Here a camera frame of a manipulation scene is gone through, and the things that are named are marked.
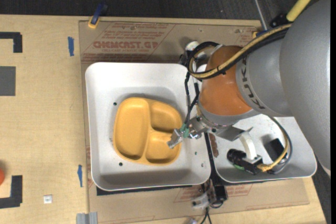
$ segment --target small white square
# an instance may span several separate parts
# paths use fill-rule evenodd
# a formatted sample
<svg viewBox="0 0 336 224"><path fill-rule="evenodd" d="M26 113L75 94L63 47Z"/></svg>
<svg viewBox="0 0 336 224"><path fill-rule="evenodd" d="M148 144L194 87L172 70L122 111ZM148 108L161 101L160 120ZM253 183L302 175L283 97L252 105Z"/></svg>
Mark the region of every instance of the small white square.
<svg viewBox="0 0 336 224"><path fill-rule="evenodd" d="M52 195L45 195L43 196L43 201L45 204L51 204L53 202L53 196Z"/></svg>

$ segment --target white tray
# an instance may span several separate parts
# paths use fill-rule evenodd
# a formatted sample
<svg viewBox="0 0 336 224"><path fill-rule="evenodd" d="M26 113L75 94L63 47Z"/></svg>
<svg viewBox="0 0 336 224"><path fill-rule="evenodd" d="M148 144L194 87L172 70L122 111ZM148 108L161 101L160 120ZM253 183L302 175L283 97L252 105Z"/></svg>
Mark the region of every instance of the white tray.
<svg viewBox="0 0 336 224"><path fill-rule="evenodd" d="M91 172L104 190L198 185L211 167L204 137L185 139L178 159L165 166L137 164L121 158L112 145L115 114L124 99L143 97L166 102L186 116L184 79L178 64L94 63L86 70ZM193 96L193 80L189 81Z"/></svg>
<svg viewBox="0 0 336 224"><path fill-rule="evenodd" d="M293 145L292 157L287 166L276 175L268 173L252 175L245 171L238 170L228 161L226 154L231 148L244 151L243 144L239 139L230 142L216 137L219 155L217 158L214 158L214 162L217 173L223 180L229 183L253 183L266 180L310 177L316 172L317 164L313 150L296 120L293 117L276 119L290 136ZM272 160L268 156L264 144L275 138L279 138L281 143L283 145L285 144L281 130L268 116L260 114L252 118L240 120L234 126L243 130L253 127L249 133L254 141L257 154L262 156L262 160L266 164L272 163Z"/></svg>

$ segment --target yellow molded part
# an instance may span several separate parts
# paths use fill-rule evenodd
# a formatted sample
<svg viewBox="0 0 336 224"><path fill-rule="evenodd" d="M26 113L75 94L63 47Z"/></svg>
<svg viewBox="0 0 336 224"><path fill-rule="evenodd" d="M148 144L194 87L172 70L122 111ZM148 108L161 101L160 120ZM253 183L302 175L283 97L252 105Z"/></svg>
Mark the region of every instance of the yellow molded part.
<svg viewBox="0 0 336 224"><path fill-rule="evenodd" d="M100 22L100 17L98 18L98 20L97 20L97 22L96 22L95 25L91 23L91 22L92 22L92 19L93 19L93 16L90 17L89 22L88 22L88 25L89 25L90 28L92 28L92 29L96 29L97 25L98 25L99 22Z"/></svg>
<svg viewBox="0 0 336 224"><path fill-rule="evenodd" d="M172 106L146 98L128 98L118 108L114 121L114 150L128 161L167 165L180 154L181 144L170 149L167 142L182 119Z"/></svg>

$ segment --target black square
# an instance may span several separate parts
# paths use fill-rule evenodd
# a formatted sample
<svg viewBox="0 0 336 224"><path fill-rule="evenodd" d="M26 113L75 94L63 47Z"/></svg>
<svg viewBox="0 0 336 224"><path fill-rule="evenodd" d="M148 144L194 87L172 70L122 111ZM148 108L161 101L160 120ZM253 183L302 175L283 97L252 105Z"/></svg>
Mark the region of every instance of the black square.
<svg viewBox="0 0 336 224"><path fill-rule="evenodd" d="M0 66L0 96L15 96L16 67Z"/></svg>

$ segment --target black tape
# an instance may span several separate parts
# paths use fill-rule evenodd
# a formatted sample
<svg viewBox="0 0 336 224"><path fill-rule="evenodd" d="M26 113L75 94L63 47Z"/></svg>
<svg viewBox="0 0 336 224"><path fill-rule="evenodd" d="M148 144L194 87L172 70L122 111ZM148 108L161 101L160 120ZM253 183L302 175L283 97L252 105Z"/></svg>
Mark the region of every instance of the black tape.
<svg viewBox="0 0 336 224"><path fill-rule="evenodd" d="M187 186L173 186L173 187L154 187L154 188L136 188L136 189L125 189L125 190L114 190L114 191L106 191L103 189L97 188L97 196L103 195L112 195L112 194L122 194L122 193L138 193L141 191L155 191L155 190L167 190L173 188L189 188L191 185Z"/></svg>
<svg viewBox="0 0 336 224"><path fill-rule="evenodd" d="M22 176L12 176L10 197L0 199L0 209L20 207L22 203Z"/></svg>
<svg viewBox="0 0 336 224"><path fill-rule="evenodd" d="M0 66L0 96L15 96L16 67Z"/></svg>
<svg viewBox="0 0 336 224"><path fill-rule="evenodd" d="M0 32L0 39L12 39L13 53L22 53L22 35L20 32Z"/></svg>

